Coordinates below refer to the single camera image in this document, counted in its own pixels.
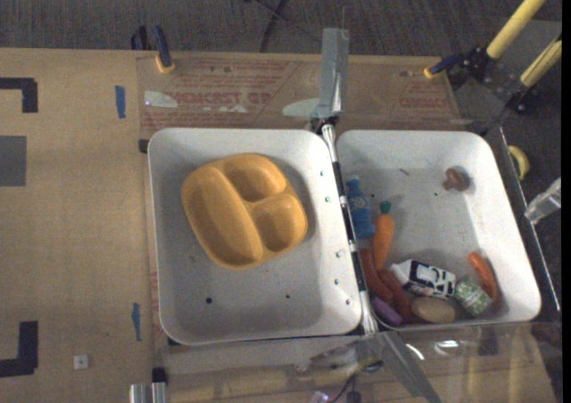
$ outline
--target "blue tape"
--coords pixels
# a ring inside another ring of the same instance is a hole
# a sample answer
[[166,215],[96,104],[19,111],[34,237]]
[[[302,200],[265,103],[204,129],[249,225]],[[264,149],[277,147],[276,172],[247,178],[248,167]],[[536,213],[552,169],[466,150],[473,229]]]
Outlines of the blue tape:
[[127,104],[125,103],[125,88],[123,86],[115,87],[115,103],[117,105],[119,119],[126,118],[125,110],[127,109]]
[[131,319],[133,319],[133,326],[135,327],[135,337],[137,341],[141,341],[141,310],[138,303],[133,303]]

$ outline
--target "small white cube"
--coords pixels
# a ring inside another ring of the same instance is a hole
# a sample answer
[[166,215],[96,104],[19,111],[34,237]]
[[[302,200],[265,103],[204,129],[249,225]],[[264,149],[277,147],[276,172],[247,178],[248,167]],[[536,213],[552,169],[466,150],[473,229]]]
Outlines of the small white cube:
[[89,356],[88,354],[78,354],[73,356],[73,369],[74,370],[85,370],[89,367]]

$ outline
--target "yellow pole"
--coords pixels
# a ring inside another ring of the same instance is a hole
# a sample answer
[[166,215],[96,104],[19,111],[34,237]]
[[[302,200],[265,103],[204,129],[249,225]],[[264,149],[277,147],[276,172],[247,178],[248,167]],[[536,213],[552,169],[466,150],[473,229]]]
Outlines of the yellow pole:
[[531,87],[537,84],[543,75],[547,73],[555,62],[561,58],[563,51],[563,41],[555,40],[549,44],[545,50],[535,59],[534,62],[521,74],[519,79],[526,87]]
[[495,60],[502,57],[508,46],[515,40],[535,14],[542,8],[546,0],[524,0],[506,25],[490,43],[486,52]]

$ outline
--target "orange carrot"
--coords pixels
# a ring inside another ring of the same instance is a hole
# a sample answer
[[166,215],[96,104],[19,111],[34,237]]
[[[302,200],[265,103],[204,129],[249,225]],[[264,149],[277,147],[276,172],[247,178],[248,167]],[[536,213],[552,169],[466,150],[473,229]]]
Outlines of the orange carrot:
[[389,214],[390,212],[391,203],[389,201],[381,202],[381,214],[375,220],[375,234],[371,238],[373,262],[377,272],[383,269],[386,255],[391,249],[391,241],[393,240],[394,220]]
[[365,284],[370,292],[373,292],[379,299],[385,303],[393,301],[393,293],[379,279],[375,267],[373,267],[373,255],[371,250],[360,250],[360,262],[363,266],[365,274]]
[[486,259],[477,252],[470,252],[468,254],[468,262],[476,271],[484,292],[487,293],[492,300],[496,301],[498,299],[498,283]]

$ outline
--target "yellow plate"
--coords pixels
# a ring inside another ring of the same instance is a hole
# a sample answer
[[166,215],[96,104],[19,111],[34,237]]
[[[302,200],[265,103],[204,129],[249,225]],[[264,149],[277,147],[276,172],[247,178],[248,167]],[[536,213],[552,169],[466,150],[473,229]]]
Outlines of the yellow plate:
[[228,269],[274,259],[307,234],[295,190],[279,167],[259,154],[237,154],[193,171],[181,199],[206,254]]

